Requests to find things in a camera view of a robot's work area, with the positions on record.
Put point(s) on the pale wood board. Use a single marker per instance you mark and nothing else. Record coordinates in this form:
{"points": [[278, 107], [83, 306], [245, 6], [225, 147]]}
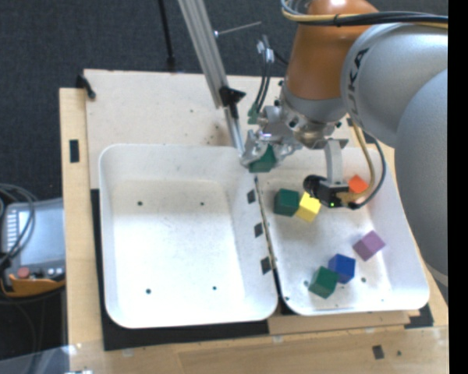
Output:
{"points": [[152, 111]]}

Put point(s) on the blue cube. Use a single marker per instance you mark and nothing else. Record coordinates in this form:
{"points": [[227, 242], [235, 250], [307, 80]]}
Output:
{"points": [[342, 266]]}

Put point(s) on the purple cube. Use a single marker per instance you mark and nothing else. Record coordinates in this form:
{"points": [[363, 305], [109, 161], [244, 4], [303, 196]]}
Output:
{"points": [[368, 245]]}

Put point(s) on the thin black and white rod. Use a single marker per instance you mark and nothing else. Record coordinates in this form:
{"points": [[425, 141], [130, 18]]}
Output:
{"points": [[266, 224]]}

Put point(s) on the orange cube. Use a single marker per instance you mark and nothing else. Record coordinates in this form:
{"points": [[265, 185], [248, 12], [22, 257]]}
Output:
{"points": [[358, 185]]}

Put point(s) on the yellow cube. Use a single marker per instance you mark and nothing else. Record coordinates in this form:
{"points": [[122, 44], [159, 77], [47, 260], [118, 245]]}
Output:
{"points": [[309, 209]]}

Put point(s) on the black cylinder on white bracket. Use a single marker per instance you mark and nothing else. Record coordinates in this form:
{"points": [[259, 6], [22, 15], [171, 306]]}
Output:
{"points": [[327, 191]]}

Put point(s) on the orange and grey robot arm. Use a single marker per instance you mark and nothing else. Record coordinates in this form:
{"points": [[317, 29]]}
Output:
{"points": [[390, 84]]}

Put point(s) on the green cube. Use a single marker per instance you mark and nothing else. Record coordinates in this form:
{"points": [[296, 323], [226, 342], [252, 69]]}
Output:
{"points": [[285, 203], [323, 283], [263, 161]]}

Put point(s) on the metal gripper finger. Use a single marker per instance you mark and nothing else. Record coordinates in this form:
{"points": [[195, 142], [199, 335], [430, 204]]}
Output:
{"points": [[253, 148], [286, 148]]}

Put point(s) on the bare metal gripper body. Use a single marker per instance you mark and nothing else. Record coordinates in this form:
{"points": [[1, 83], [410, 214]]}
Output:
{"points": [[277, 124]]}

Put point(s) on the white plastic tray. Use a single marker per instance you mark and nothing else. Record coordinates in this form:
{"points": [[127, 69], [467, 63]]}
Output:
{"points": [[335, 228], [171, 240]]}

